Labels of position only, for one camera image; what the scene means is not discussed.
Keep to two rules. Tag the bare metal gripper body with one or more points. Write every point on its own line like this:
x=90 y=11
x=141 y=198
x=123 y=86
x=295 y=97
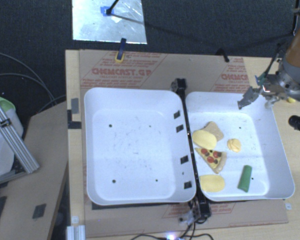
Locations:
x=282 y=86

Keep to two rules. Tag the yellow oval chip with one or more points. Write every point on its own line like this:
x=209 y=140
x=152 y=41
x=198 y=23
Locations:
x=212 y=183
x=203 y=139

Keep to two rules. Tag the green cylinder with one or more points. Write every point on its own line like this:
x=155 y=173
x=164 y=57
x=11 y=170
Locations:
x=245 y=177

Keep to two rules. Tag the tan bread slice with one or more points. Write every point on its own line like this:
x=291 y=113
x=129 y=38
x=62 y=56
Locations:
x=216 y=131

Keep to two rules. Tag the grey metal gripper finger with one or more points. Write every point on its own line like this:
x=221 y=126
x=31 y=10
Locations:
x=271 y=101
x=248 y=97

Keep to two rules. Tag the small yellow pastry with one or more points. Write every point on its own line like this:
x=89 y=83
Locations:
x=234 y=145

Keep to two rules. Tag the white plastic tray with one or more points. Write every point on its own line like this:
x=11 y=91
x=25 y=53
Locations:
x=137 y=149
x=260 y=139

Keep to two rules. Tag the pizza slice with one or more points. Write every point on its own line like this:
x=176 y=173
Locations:
x=212 y=159

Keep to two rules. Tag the thin black rod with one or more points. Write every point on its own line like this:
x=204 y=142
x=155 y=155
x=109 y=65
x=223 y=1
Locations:
x=190 y=139

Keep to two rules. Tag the brown cardboard board red print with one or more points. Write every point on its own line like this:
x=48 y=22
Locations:
x=150 y=71

